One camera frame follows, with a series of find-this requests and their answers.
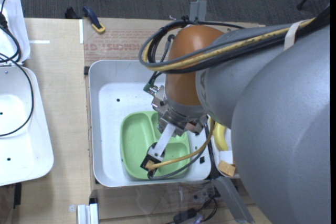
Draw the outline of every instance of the yellow banana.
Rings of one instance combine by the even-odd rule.
[[[224,138],[225,128],[225,126],[219,124],[218,122],[215,123],[213,136],[215,139],[215,145],[220,151],[227,150],[227,144]]]

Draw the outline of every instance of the wooden table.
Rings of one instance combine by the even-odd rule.
[[[13,224],[76,223],[73,209],[88,204],[91,193],[84,49],[79,20],[26,18],[31,44],[26,66],[38,80],[54,150],[54,166],[42,178],[22,182],[21,205]],[[256,223],[270,223],[257,206],[248,206]],[[101,223],[167,223],[172,214],[103,220]],[[227,208],[207,223],[233,224]]]

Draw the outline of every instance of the wooden block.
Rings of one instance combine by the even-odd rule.
[[[218,165],[218,170],[220,170],[225,175],[232,177],[235,174],[236,167],[231,164],[228,164],[225,161],[220,161]]]

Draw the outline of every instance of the green plate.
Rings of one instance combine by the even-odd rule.
[[[156,111],[142,111],[128,115],[121,124],[120,143],[121,156],[126,171],[133,177],[148,179],[147,171],[140,167],[149,147],[157,142],[161,136],[158,131],[158,117]],[[188,136],[172,137],[166,147],[163,161],[182,157],[190,153]],[[164,165],[157,169],[155,176],[166,175],[183,167],[189,159]]]

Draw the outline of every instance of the robotic arm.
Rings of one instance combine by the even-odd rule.
[[[166,138],[143,168],[162,161],[171,136],[200,132],[209,114],[231,129],[242,182],[272,223],[331,223],[330,5],[293,26],[224,34],[194,22],[176,35],[168,60],[155,62],[160,37],[177,24],[139,54],[166,73],[165,86],[151,87]]]

